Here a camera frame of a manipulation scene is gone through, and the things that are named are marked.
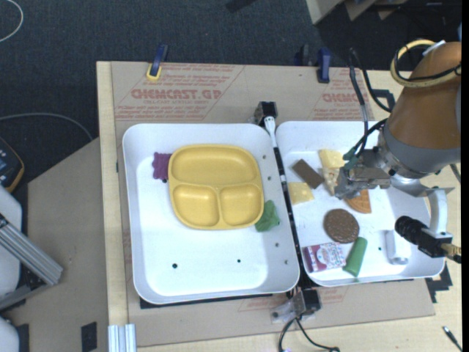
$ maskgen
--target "yellow divided plate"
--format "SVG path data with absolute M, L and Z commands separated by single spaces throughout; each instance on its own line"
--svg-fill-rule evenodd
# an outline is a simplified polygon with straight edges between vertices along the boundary
M 264 211 L 256 159 L 238 146 L 184 146 L 169 160 L 169 192 L 174 212 L 200 230 L 244 228 Z

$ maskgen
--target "wooden table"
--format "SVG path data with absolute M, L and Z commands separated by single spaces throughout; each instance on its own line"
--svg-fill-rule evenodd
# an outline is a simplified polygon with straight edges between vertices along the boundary
M 399 85 L 388 72 L 372 71 L 370 79 L 375 89 L 400 93 Z M 100 150 L 103 179 L 103 212 L 106 240 L 106 276 L 108 286 L 108 317 L 111 325 L 129 323 L 124 256 L 122 251 L 122 221 L 119 202 L 119 179 L 116 172 L 117 149 L 114 121 L 113 87 L 110 62 L 97 63 L 97 87 L 100 120 Z M 376 120 L 386 116 L 374 108 Z M 424 181 L 426 185 L 455 187 L 448 195 L 448 231 L 454 243 L 461 244 L 461 190 L 451 170 L 444 169 L 437 177 Z M 453 281 L 449 291 L 437 293 L 436 315 L 427 318 L 365 323 L 354 326 L 330 327 L 311 331 L 311 337 L 323 345 L 337 345 L 341 351 L 456 351 L 444 334 L 448 326 L 462 343 L 462 272 L 461 265 L 452 261 L 448 268 Z M 261 334 L 203 342 L 179 343 L 139 348 L 139 351 L 277 351 L 278 334 Z M 284 347 L 293 351 L 315 351 L 300 331 L 291 331 L 284 338 Z

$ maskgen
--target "white object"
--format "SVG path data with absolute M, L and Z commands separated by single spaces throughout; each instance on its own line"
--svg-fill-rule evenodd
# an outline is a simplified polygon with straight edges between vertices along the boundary
M 267 116 L 264 119 L 264 124 L 269 133 L 270 140 L 272 141 L 272 147 L 278 147 L 276 140 L 276 120 L 272 116 Z
M 3 186 L 0 186 L 0 213 L 18 230 L 20 229 L 21 205 Z M 20 261 L 0 246 L 0 298 L 16 289 L 20 279 L 20 269 Z
M 172 210 L 168 183 L 152 176 L 154 153 L 189 144 L 231 144 L 259 165 L 265 201 L 281 223 L 267 232 L 195 230 Z M 267 132 L 252 124 L 138 124 L 122 140 L 130 214 L 133 281 L 153 304 L 291 290 L 300 275 L 281 180 Z
M 16 1 L 13 1 L 13 0 L 0 0 L 0 1 L 6 1 L 8 3 L 11 3 L 13 5 L 15 5 L 15 7 L 18 8 L 18 11 L 20 13 L 20 22 L 19 24 L 16 26 L 16 28 L 10 32 L 6 37 L 3 37 L 3 38 L 0 38 L 0 43 L 1 42 L 4 42 L 5 40 L 7 39 L 10 39 L 13 35 L 15 35 L 18 30 L 22 27 L 23 25 L 23 21 L 24 21 L 24 14 L 23 14 L 23 9 L 21 9 L 21 6 L 16 2 Z
M 390 262 L 394 265 L 407 265 L 412 250 L 410 243 L 405 240 L 396 230 L 385 231 L 386 253 Z
M 436 49 L 437 47 L 440 47 L 441 45 L 445 43 L 446 43 L 445 40 L 440 40 L 440 42 L 437 42 L 434 45 L 431 45 L 422 53 L 422 56 L 426 56 L 429 52 L 433 51 L 434 49 Z
M 137 352 L 136 328 L 133 323 L 108 327 L 109 352 Z
M 20 339 L 15 327 L 0 317 L 1 352 L 19 352 Z
M 429 229 L 436 235 L 446 233 L 448 224 L 448 199 L 445 189 L 432 189 L 428 194 L 430 203 L 430 224 Z
M 276 131 L 278 148 L 284 161 L 288 181 L 300 181 L 291 167 L 300 159 L 320 172 L 319 150 L 338 150 L 346 153 L 363 135 L 362 122 L 286 122 Z M 367 140 L 367 147 L 377 143 L 377 132 Z M 344 200 L 330 195 L 324 185 L 313 190 L 314 200 L 293 206 L 300 246 L 311 246 L 331 242 L 325 233 L 323 219 L 334 208 L 351 212 L 360 225 L 360 236 L 368 241 L 365 257 L 357 278 L 340 268 L 308 273 L 318 285 L 333 287 L 355 283 L 383 282 L 414 279 L 438 275 L 444 266 L 444 258 L 431 258 L 412 245 L 407 265 L 393 265 L 386 251 L 383 230 L 393 230 L 400 216 L 409 216 L 428 225 L 430 216 L 425 199 L 413 197 L 393 187 L 372 189 L 369 196 L 372 213 L 364 214 L 353 210 Z M 352 244 L 342 244 L 345 256 Z

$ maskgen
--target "white tray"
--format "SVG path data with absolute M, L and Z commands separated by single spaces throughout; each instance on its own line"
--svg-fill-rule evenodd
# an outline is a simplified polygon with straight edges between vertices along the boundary
M 172 210 L 169 184 L 152 176 L 155 152 L 187 144 L 233 144 L 255 157 L 265 201 L 276 205 L 280 225 L 267 232 L 195 230 Z M 133 281 L 153 304 L 283 293 L 300 269 L 271 140 L 252 124 L 138 124 L 123 137 Z
M 318 151 L 338 150 L 346 153 L 362 136 L 362 122 L 286 122 L 281 124 L 276 137 L 281 152 L 287 181 L 302 181 L 291 167 L 300 159 L 321 173 Z M 368 138 L 367 147 L 377 143 L 377 133 Z M 393 265 L 388 259 L 385 232 L 394 229 L 395 221 L 403 215 L 429 224 L 429 212 L 424 198 L 415 198 L 395 188 L 380 188 L 369 191 L 372 213 L 354 211 L 344 200 L 332 197 L 325 185 L 313 190 L 315 199 L 293 206 L 293 216 L 300 246 L 311 246 L 331 242 L 323 228 L 325 214 L 334 208 L 351 212 L 360 224 L 360 236 L 368 241 L 365 257 L 357 278 L 341 268 L 308 273 L 309 277 L 322 286 L 350 285 L 364 282 L 414 279 L 438 275 L 444 266 L 443 258 L 430 258 L 411 244 L 411 255 L 407 265 Z M 347 256 L 352 244 L 342 244 Z

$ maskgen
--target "black carpet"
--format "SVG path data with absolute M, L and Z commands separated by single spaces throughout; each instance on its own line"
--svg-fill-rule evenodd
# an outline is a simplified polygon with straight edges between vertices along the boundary
M 350 21 L 343 4 L 314 26 L 306 0 L 14 0 L 24 22 L 0 42 L 0 137 L 20 155 L 29 182 L 89 137 L 47 112 L 98 135 L 96 61 L 152 61 L 158 43 L 167 61 L 293 65 L 300 47 L 332 53 L 347 66 L 350 47 L 367 69 L 387 70 L 394 52 L 416 37 L 457 40 L 462 0 L 410 0 L 385 20 L 369 10 Z M 443 3 L 432 9 L 428 2 Z M 0 38 L 19 20 L 0 0 Z

